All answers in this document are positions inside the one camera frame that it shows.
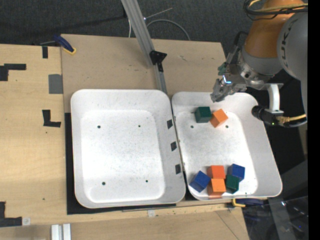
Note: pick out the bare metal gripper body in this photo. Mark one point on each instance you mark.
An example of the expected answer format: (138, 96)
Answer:
(238, 80)

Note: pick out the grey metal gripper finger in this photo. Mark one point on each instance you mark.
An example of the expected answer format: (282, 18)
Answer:
(216, 92)
(227, 91)

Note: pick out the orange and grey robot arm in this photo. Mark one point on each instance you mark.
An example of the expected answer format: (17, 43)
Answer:
(267, 39)

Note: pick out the orange cube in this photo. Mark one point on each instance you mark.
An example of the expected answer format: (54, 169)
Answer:
(219, 117)
(216, 171)
(217, 187)

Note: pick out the green cube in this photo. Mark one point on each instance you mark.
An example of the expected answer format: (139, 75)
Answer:
(232, 183)
(203, 114)

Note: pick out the white plastic tray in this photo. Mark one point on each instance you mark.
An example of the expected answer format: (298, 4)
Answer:
(122, 156)
(215, 149)

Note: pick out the blue cube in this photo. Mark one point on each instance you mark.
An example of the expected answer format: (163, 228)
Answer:
(236, 171)
(200, 181)

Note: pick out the black cylinder on white bracket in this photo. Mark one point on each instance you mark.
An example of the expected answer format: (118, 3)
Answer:
(273, 97)

